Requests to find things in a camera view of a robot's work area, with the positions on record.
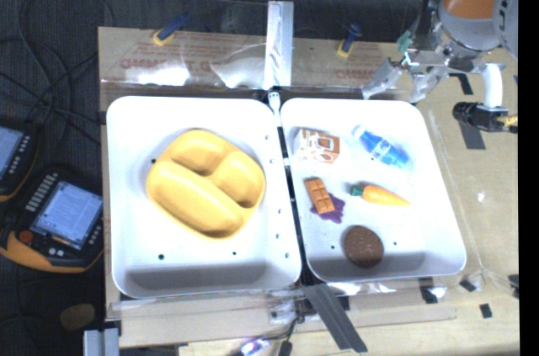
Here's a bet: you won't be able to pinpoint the brown cookie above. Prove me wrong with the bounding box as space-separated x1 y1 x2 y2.
343 225 386 268

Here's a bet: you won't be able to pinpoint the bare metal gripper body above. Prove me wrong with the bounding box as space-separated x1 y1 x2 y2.
403 35 486 80

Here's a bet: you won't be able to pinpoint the white plastic tray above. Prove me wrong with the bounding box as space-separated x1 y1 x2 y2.
279 97 468 284
104 94 303 300

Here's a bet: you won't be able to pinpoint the orange carrot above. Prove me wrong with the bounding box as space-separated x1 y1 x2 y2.
349 183 411 208

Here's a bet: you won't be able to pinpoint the brown cardboard board, red print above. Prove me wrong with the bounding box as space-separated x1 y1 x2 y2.
97 25 520 349

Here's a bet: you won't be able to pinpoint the orange biscuit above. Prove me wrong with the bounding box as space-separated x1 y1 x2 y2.
303 177 337 215

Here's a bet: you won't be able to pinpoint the blue plastic bottle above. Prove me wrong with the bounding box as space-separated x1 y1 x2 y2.
350 124 411 170

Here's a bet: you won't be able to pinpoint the purple grapes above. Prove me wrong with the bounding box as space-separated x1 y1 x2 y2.
309 193 347 226

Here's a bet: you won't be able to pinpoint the black cylinder on white bracket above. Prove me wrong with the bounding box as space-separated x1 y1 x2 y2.
452 61 519 135

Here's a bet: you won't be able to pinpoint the orange and white carton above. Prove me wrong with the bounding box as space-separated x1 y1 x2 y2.
292 127 342 166

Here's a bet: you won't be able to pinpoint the yellow divided plate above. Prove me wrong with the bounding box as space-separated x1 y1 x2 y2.
145 128 268 241

